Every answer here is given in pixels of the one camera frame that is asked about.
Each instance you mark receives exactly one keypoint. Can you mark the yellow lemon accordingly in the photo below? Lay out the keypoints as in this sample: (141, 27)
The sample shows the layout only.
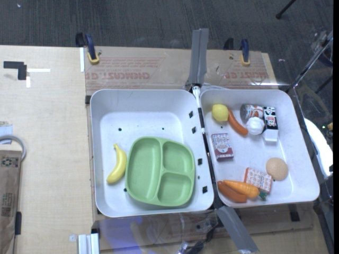
(220, 112)

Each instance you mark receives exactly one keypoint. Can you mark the green divided plate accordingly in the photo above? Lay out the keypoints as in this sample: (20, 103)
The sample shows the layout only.
(148, 165)

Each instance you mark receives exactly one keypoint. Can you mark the white plastic tray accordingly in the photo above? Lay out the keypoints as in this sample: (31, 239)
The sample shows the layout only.
(111, 110)
(291, 152)

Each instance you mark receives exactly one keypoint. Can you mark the red and white packet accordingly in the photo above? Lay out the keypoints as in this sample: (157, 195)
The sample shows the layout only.
(222, 147)

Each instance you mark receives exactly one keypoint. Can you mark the brown cardboard board red print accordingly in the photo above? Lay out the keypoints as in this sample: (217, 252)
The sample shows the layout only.
(127, 73)

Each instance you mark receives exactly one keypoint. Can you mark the orange sausage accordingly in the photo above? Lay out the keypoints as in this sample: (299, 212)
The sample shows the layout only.
(231, 194)
(236, 126)

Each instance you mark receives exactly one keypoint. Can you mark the yellow banana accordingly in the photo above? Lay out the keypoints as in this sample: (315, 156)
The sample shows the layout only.
(119, 165)

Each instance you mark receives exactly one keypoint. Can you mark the small printed can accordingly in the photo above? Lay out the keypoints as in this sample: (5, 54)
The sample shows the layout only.
(250, 112)

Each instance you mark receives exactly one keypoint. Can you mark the white garlic bulb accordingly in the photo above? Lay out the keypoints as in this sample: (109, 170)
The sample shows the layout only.
(255, 126)

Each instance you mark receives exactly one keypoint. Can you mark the black and white carton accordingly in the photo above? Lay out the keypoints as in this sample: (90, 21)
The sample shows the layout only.
(270, 120)

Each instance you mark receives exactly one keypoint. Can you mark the orange carrot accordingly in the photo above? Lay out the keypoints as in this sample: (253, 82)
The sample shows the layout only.
(243, 188)

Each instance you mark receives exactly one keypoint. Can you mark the orange and white carton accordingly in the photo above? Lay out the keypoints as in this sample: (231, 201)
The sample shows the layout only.
(258, 180)

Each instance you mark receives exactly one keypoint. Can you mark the brown paper bag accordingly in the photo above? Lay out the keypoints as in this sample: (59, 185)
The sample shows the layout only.
(8, 194)

